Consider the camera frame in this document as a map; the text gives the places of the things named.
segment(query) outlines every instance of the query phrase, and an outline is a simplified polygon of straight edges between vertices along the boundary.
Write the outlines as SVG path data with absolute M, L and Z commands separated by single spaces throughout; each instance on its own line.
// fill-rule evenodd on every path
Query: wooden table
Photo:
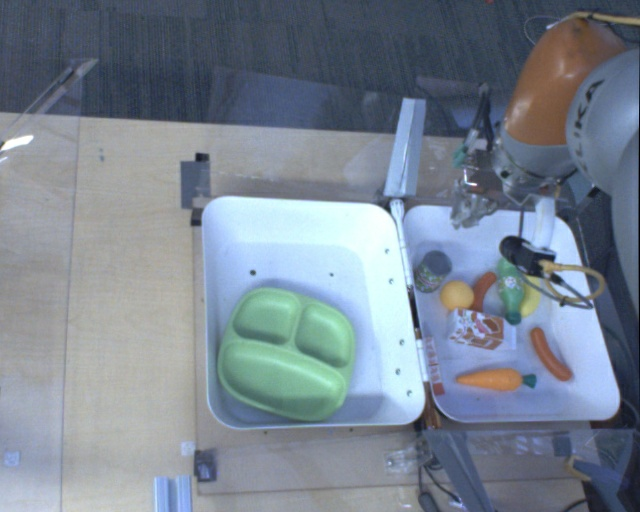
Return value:
M 77 134 L 77 175 L 75 160 L 60 163 L 62 192 L 37 190 L 39 209 L 24 209 L 42 219 L 34 221 L 40 231 L 16 230 L 13 236 L 44 237 L 36 245 L 45 252 L 50 246 L 51 254 L 63 254 L 70 243 L 70 268 L 41 255 L 34 268 L 56 285 L 46 300 L 28 312 L 12 309 L 20 300 L 0 303 L 3 321 L 20 318 L 29 326 L 20 350 L 0 352 L 0 420 L 15 426 L 20 414 L 43 422 L 38 432 L 0 431 L 3 448 L 21 452 L 18 467 L 0 467 L 0 509 L 152 510 L 154 477 L 191 474 L 197 437 L 197 290 L 191 212 L 180 208 L 180 161 L 203 152 L 211 155 L 214 173 L 346 184 L 364 176 L 382 183 L 393 136 L 92 118 L 47 123 L 50 140 L 24 148 L 14 161 L 45 173 L 52 148 L 71 144 Z M 432 178 L 427 189 L 449 179 L 439 171 L 456 143 L 425 141 L 423 172 Z M 74 181 L 75 198 L 68 193 Z M 65 222 L 72 230 L 57 233 L 55 226 Z M 8 247 L 2 249 L 6 260 Z M 19 293 L 30 294 L 25 299 L 38 294 L 35 285 L 19 284 L 17 290 L 28 292 Z M 60 306 L 65 300 L 54 300 L 66 293 L 68 311 Z M 28 383 L 37 387 L 29 396 L 41 396 L 41 402 L 17 391 Z M 583 497 L 569 474 L 536 471 L 487 481 L 495 506 L 556 511 Z M 414 482 L 416 475 L 375 487 L 213 495 L 198 493 L 194 482 L 193 506 L 224 512 L 419 510 Z M 430 488 L 441 510 L 455 510 Z

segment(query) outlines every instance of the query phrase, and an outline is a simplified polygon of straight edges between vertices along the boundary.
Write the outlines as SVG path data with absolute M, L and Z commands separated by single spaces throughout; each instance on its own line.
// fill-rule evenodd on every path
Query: brown sausage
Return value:
M 498 276 L 493 272 L 486 272 L 485 274 L 482 274 L 482 277 L 478 279 L 478 282 L 473 287 L 473 302 L 471 303 L 471 306 L 469 306 L 469 309 L 482 313 L 484 296 L 497 280 Z
M 564 364 L 558 361 L 558 358 L 551 352 L 549 344 L 547 343 L 547 337 L 544 331 L 540 327 L 534 327 L 531 329 L 531 343 L 533 348 L 538 354 L 542 364 L 549 370 L 553 376 L 562 381 L 567 381 L 573 377 L 573 373 Z

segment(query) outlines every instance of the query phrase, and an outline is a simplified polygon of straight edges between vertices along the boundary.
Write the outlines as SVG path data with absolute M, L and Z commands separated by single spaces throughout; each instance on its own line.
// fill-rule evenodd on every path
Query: robotic arm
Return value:
M 518 205 L 532 200 L 539 212 L 549 211 L 579 169 L 612 197 L 615 242 L 636 313 L 639 59 L 637 48 L 628 50 L 594 21 L 569 18 L 549 29 L 525 63 L 496 140 L 467 155 L 452 210 L 454 226 L 473 226 L 495 211 L 501 189 Z

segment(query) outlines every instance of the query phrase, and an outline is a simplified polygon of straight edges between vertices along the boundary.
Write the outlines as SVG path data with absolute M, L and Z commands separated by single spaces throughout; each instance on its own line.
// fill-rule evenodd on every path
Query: tin can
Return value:
M 451 260 L 442 251 L 429 251 L 413 271 L 415 287 L 424 293 L 436 291 L 451 272 Z

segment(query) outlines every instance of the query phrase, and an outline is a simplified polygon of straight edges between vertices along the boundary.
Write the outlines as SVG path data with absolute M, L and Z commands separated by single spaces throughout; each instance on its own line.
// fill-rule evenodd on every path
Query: yellow cable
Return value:
M 592 11 L 576 11 L 569 14 L 565 20 L 572 18 L 584 18 L 603 21 L 605 23 L 617 23 L 618 25 L 632 25 L 640 27 L 640 18 L 637 16 L 616 16 L 614 14 L 604 14 Z
M 593 270 L 592 268 L 589 268 L 589 267 L 582 267 L 580 265 L 563 265 L 560 263 L 554 263 L 553 261 L 549 261 L 549 260 L 540 260 L 539 264 L 542 267 L 542 270 L 546 274 L 551 274 L 553 272 L 562 272 L 564 270 L 572 270 L 576 272 L 582 272 L 584 274 L 588 274 L 590 276 L 595 277 L 596 280 L 598 281 L 598 289 L 595 292 L 593 292 L 591 295 L 587 295 L 585 297 L 586 300 L 595 299 L 596 297 L 601 295 L 602 292 L 604 292 L 604 289 L 607 286 L 607 282 L 605 281 L 604 276 L 597 270 Z M 549 289 L 549 291 L 564 303 L 566 302 L 576 303 L 576 302 L 583 301 L 581 298 L 578 298 L 578 297 L 567 297 L 566 295 L 561 294 L 558 290 L 556 290 L 551 285 L 549 278 L 545 278 L 544 283 Z

